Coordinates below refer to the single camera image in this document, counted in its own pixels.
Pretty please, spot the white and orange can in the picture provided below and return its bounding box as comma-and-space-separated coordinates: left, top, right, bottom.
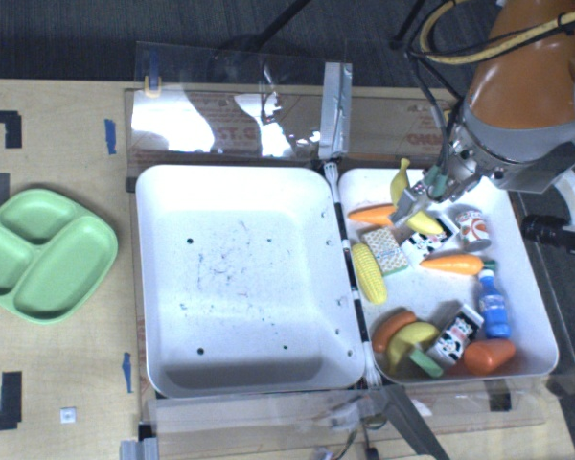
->
453, 208, 494, 254

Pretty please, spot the green block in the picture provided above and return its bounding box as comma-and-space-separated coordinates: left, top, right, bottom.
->
408, 347, 445, 380

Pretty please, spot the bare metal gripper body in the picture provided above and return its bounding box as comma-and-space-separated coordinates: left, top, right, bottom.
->
413, 128, 514, 204

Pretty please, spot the orange carrot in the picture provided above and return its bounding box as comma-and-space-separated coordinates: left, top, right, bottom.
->
462, 337, 518, 378
347, 202, 398, 227
418, 253, 497, 278

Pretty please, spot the beige patterned packet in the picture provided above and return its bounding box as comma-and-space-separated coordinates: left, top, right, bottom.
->
360, 226, 410, 277

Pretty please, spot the green divided plate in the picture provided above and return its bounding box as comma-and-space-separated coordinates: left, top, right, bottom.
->
0, 188, 120, 326

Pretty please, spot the cow print milk carton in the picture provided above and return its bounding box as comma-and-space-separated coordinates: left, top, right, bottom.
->
401, 213, 462, 268
425, 303, 486, 369

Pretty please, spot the yellow corn cob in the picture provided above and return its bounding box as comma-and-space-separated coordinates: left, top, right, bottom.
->
351, 241, 390, 306

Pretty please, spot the orange sausage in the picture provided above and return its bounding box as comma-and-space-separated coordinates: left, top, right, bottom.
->
371, 309, 419, 355

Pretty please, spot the white plastic tray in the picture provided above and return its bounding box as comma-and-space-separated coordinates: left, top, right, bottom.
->
134, 163, 368, 399
337, 167, 561, 386

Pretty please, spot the yellow banana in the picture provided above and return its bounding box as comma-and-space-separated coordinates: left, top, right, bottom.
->
385, 321, 443, 376
389, 157, 446, 236

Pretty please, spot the blue bottle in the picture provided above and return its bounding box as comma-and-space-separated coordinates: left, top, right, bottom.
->
476, 267, 514, 341

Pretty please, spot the black cylinder on white bracket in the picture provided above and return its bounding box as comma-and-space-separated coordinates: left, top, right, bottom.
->
520, 167, 575, 258

